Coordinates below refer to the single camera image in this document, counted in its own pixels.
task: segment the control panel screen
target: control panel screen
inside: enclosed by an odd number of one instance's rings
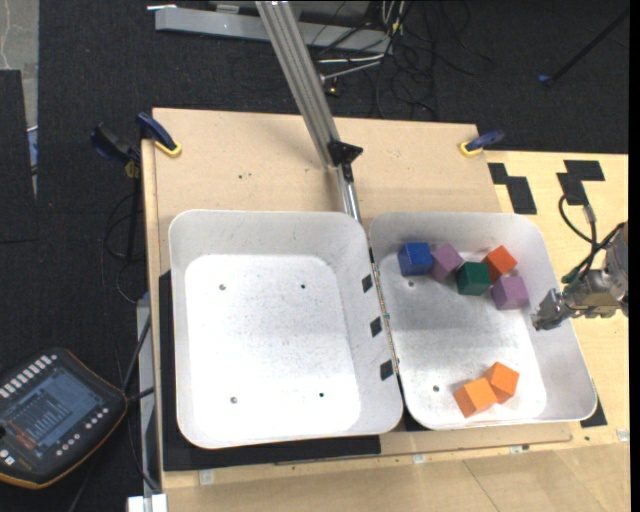
[[[6,414],[16,440],[38,456],[103,400],[64,368],[55,368]]]

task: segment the metal rail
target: metal rail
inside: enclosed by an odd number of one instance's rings
[[[293,10],[286,1],[261,1],[256,6],[320,159],[335,169],[343,210],[361,222],[350,162],[336,162],[329,151],[329,144],[339,142],[340,135]]]

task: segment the blue clamp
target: blue clamp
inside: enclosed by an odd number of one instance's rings
[[[463,142],[460,144],[460,151],[464,156],[475,156],[487,146],[500,142],[502,139],[504,139],[504,132],[502,130],[493,130],[480,135],[472,141]]]
[[[91,145],[102,158],[125,165],[129,162],[140,165],[140,151],[119,139],[104,123],[100,123],[91,132]]]
[[[136,123],[155,140],[156,147],[171,158],[182,152],[182,146],[171,138],[163,126],[146,112],[136,116]]]

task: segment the wooden block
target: wooden block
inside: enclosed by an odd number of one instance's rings
[[[398,253],[398,263],[403,276],[423,276],[433,265],[431,249],[426,242],[406,243]]]
[[[493,388],[498,403],[503,404],[516,393],[520,374],[508,366],[495,362],[491,368],[484,373],[485,378]]]
[[[460,295],[482,295],[491,287],[486,263],[467,261],[456,271],[456,284]]]
[[[482,262],[489,267],[489,277],[492,283],[495,283],[500,276],[506,274],[518,264],[504,245],[496,247],[484,257]]]
[[[520,309],[529,302],[529,292],[520,276],[501,276],[491,288],[491,296],[499,310]]]
[[[498,401],[491,384],[484,377],[467,382],[453,396],[465,418],[488,409]]]
[[[464,263],[462,256],[458,254],[458,251],[450,243],[444,243],[431,251],[431,256],[433,257],[431,275],[440,283]]]

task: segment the orange cube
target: orange cube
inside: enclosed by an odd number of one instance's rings
[[[484,376],[491,384],[499,404],[505,403],[515,395],[518,379],[520,378],[520,374],[517,371],[496,362],[484,373]]]
[[[484,377],[467,382],[453,396],[465,418],[488,409],[498,401],[491,384]]]
[[[496,247],[487,254],[482,260],[482,263],[486,263],[489,267],[489,278],[492,283],[495,283],[500,279],[500,276],[506,274],[518,264],[504,245]]]

